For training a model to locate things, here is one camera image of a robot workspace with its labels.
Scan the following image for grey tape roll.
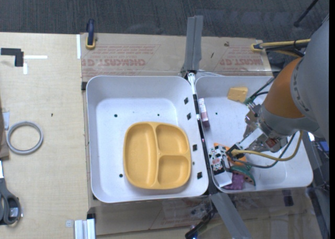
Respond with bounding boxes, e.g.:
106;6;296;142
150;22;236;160
6;121;44;155

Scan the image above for black and white cow carton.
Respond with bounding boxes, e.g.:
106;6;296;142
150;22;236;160
208;146;233;188

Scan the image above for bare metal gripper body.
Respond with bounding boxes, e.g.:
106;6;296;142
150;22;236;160
243;103;289;153

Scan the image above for orange toy food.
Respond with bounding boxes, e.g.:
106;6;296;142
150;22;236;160
213;142;248;167

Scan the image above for yellow cheese wedge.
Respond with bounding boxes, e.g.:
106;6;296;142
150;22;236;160
227;86;249;103

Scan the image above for green-rimmed watermelon slice toy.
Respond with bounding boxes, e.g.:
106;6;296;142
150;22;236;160
230;165;257;187

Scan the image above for grey-handled scissors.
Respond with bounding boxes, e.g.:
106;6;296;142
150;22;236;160
0;177;22;225

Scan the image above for yellow divided plate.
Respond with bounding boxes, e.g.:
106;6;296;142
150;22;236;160
122;122;192;190

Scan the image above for brown cardboard board red print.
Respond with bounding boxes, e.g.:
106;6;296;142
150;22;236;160
80;32;315;236

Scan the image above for white plastic tray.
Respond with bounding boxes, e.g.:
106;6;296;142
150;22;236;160
195;75;314;194
85;75;210;204

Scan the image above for purple toy food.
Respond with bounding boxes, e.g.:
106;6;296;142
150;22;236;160
222;171;245;191

